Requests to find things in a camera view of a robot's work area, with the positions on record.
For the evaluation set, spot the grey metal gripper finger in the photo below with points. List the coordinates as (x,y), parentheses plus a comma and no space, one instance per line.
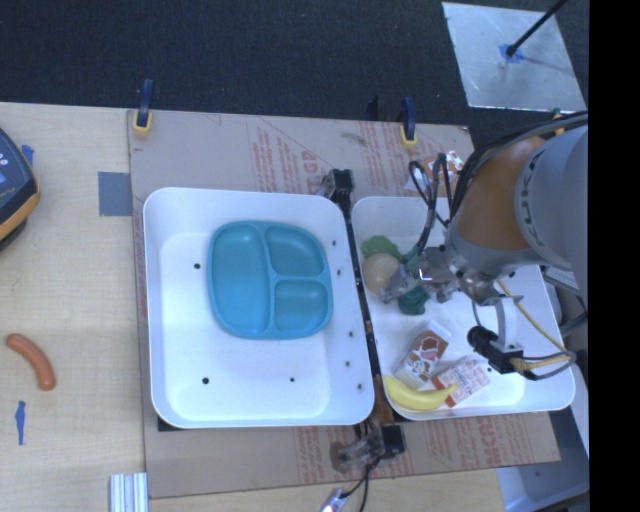
(395,287)
(446,293)

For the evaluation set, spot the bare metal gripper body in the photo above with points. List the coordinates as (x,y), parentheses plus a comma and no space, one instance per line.
(442,267)

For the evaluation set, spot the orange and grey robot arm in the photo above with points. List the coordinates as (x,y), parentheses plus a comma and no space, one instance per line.
(500,200)

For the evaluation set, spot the cream round toy food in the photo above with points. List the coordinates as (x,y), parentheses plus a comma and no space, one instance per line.
(379,272)

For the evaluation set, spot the dark green broccoli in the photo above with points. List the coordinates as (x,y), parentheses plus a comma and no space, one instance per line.
(412,302)

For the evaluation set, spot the thin black and white rod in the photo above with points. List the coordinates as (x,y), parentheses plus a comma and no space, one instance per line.
(358,280)

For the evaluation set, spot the light green lettuce leaf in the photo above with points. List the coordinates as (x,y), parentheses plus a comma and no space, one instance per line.
(377,246)

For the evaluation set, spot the brown and white carton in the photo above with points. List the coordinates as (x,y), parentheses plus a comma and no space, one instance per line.
(422,357)

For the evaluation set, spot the orange and white carton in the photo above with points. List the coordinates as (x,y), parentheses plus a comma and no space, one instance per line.
(467,380)

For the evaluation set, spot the orange and white packet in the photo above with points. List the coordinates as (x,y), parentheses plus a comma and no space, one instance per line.
(452,165)

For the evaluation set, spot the yellow banana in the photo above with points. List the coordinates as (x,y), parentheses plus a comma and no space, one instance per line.
(417,398)

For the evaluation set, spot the white plastic tray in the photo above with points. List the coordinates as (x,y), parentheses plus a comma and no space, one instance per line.
(500,395)
(250,380)

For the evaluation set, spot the blue divided plate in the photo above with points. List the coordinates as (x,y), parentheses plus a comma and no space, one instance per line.
(240,280)

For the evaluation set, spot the brown cardboard board red print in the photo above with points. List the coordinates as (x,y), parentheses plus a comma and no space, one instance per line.
(250,150)

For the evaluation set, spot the orange sausage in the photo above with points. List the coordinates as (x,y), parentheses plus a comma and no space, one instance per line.
(35,360)

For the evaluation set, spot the black cylinder on white bracket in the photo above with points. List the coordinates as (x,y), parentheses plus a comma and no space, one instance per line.
(495,352)

